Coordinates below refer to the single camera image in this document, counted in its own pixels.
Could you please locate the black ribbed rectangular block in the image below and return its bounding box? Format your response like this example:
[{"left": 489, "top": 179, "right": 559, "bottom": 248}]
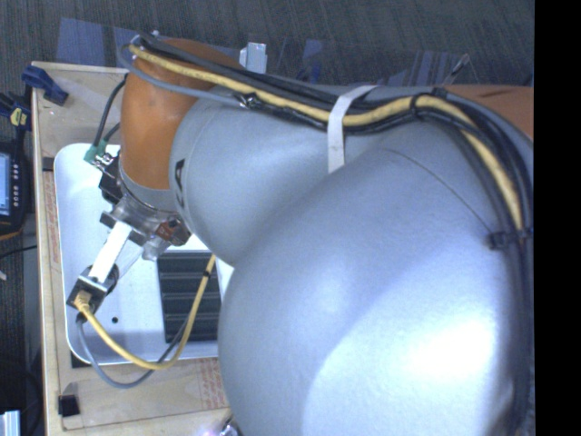
[{"left": 156, "top": 251, "right": 224, "bottom": 344}]

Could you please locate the pale wood board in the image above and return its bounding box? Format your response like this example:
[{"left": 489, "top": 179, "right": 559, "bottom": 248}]
[{"left": 30, "top": 60, "right": 233, "bottom": 432}]

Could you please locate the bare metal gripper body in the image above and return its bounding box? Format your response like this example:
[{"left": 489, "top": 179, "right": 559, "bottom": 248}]
[{"left": 98, "top": 192, "right": 192, "bottom": 263}]

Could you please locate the white plastic tray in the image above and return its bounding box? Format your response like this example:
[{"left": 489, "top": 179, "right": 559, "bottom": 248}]
[{"left": 53, "top": 142, "right": 235, "bottom": 366}]

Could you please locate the black cylinder on white bracket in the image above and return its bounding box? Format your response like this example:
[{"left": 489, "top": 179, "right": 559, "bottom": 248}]
[{"left": 65, "top": 221, "right": 133, "bottom": 313}]

